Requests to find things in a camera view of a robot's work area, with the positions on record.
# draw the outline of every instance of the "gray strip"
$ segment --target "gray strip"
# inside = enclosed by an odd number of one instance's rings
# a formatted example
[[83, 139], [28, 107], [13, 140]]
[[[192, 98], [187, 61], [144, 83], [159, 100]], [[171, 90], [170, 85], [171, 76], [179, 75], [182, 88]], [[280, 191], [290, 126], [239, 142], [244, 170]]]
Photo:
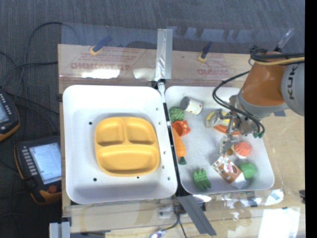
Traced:
[[177, 200], [184, 207], [200, 234], [217, 235], [193, 195], [180, 196]]
[[171, 78], [172, 41], [173, 31], [171, 29], [158, 29], [155, 81]]

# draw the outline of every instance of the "chocolate milk carton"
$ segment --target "chocolate milk carton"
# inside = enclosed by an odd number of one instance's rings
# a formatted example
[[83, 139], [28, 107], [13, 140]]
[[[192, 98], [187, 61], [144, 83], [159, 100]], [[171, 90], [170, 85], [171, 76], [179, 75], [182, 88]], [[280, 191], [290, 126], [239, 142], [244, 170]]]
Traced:
[[246, 183], [242, 171], [224, 154], [212, 164], [212, 168], [232, 186], [242, 188]]

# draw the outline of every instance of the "toy vegetable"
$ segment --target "toy vegetable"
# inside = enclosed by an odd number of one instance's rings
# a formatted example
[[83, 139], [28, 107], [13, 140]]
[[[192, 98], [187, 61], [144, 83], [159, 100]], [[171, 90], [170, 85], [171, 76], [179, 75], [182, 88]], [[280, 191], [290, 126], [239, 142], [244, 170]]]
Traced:
[[173, 133], [173, 139], [174, 139], [174, 146], [175, 146], [175, 152], [178, 157], [180, 157], [179, 164], [185, 165], [187, 162], [184, 158], [186, 155], [186, 148], [183, 144], [182, 139], [178, 135], [175, 128], [172, 127], [172, 133]]

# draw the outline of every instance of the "gray carpet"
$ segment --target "gray carpet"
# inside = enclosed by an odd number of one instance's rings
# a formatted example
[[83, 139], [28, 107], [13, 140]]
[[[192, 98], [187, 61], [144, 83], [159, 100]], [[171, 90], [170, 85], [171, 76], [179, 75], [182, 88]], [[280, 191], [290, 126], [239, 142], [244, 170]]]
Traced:
[[[32, 31], [46, 22], [56, 23], [40, 27], [29, 41]], [[59, 23], [73, 26], [76, 33]], [[57, 61], [58, 43], [87, 44], [92, 38], [87, 38], [82, 24], [154, 33], [169, 27], [175, 30], [175, 50], [200, 51], [202, 42], [213, 41], [213, 52], [245, 54], [253, 44], [274, 49], [286, 31], [294, 28], [283, 51], [305, 49], [305, 0], [0, 0], [1, 87], [52, 110], [17, 98], [17, 103], [44, 113], [54, 126], [37, 112], [18, 106], [21, 127], [12, 138], [0, 142], [0, 237], [48, 237], [49, 223], [60, 220], [60, 203], [38, 206], [23, 193], [13, 159], [13, 144], [59, 130], [54, 113], [58, 112], [57, 64], [24, 67], [21, 84], [21, 69], [7, 72], [14, 63]], [[220, 30], [220, 37], [215, 38], [215, 30]], [[122, 40], [122, 46], [155, 48], [150, 37], [144, 38], [140, 31], [134, 34], [129, 42]]]

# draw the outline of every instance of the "yellow bowl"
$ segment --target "yellow bowl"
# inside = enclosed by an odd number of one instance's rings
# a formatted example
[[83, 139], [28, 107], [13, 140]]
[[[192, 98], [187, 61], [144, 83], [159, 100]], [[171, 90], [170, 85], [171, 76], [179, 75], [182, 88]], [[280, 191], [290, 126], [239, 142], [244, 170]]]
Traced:
[[140, 176], [159, 165], [159, 144], [153, 126], [145, 119], [113, 117], [95, 129], [99, 167], [112, 176]]

